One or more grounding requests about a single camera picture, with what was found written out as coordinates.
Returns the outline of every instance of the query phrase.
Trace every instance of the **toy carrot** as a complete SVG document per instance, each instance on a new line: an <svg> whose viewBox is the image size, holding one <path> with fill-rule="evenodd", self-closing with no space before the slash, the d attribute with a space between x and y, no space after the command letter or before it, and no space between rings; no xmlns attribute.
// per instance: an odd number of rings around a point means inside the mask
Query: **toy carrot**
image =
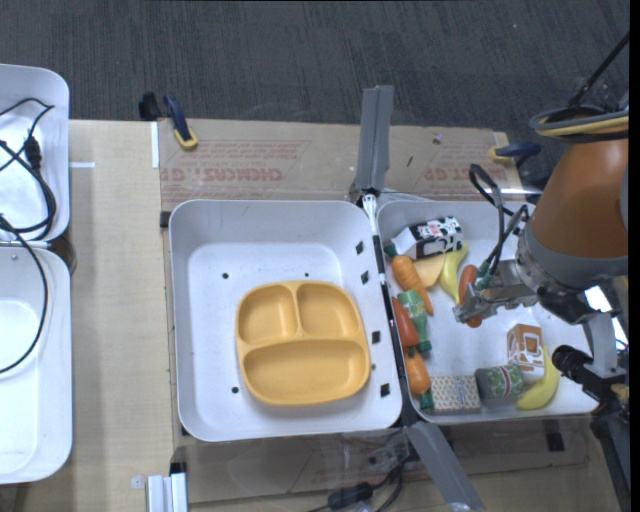
<svg viewBox="0 0 640 512"><path fill-rule="evenodd" d="M433 305L427 290L422 286L420 275L413 265L413 260L404 254L398 254L391 260L391 270L393 275L402 288L407 290L415 290L424 302L424 309L428 314L433 315Z"/></svg>
<svg viewBox="0 0 640 512"><path fill-rule="evenodd" d="M396 297L391 297L391 303L393 304L393 314L396 317L398 323L398 333L400 335L400 341L402 346L411 347L416 345L419 341L418 331L416 331L409 313L402 307L400 301Z"/></svg>
<svg viewBox="0 0 640 512"><path fill-rule="evenodd" d="M476 267L475 265L467 265L462 269L460 274L460 281L458 282L458 296L460 302L464 300L464 294L467 291L467 284L473 283L476 280ZM482 323L482 317L480 315L472 316L465 322L469 327L479 327Z"/></svg>
<svg viewBox="0 0 640 512"><path fill-rule="evenodd" d="M427 372L424 359L414 347L404 347L404 365L409 380L409 390L420 399L420 409L433 409L431 395L431 377Z"/></svg>

